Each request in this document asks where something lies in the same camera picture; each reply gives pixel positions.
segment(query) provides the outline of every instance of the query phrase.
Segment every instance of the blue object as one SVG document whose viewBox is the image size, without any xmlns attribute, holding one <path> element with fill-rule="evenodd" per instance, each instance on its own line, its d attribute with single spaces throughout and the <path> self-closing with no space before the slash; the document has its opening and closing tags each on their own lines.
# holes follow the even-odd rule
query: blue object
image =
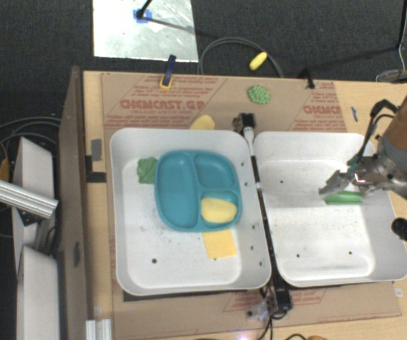
<svg viewBox="0 0 407 340">
<path fill-rule="evenodd" d="M 132 11 L 132 14 L 134 15 L 134 19 L 136 20 L 136 22 L 138 22 L 139 24 L 145 24 L 145 23 L 148 23 L 148 20 L 146 20 L 146 19 L 144 19 L 144 18 L 147 18 L 147 19 L 152 19 L 153 18 L 153 13 L 150 11 L 150 10 L 145 10 L 145 12 L 144 12 L 144 17 L 142 18 L 142 19 L 139 19 L 138 17 L 137 17 L 137 12 L 139 11 L 140 9 L 139 8 L 135 8 L 133 11 Z"/>
<path fill-rule="evenodd" d="M 166 73 L 162 79 L 162 86 L 168 86 L 170 84 L 170 80 L 173 73 L 173 68 L 175 67 L 176 56 L 170 55 L 167 61 Z"/>
<path fill-rule="evenodd" d="M 357 122 L 357 111 L 354 107 L 351 106 L 352 116 L 354 117 L 354 121 Z"/>
<path fill-rule="evenodd" d="M 178 150 L 156 164 L 154 196 L 161 219 L 184 232 L 211 232 L 231 227 L 241 216 L 241 192 L 233 164 L 222 155 L 202 150 Z M 231 222 L 213 223 L 201 216 L 203 198 L 233 203 Z"/>
</svg>

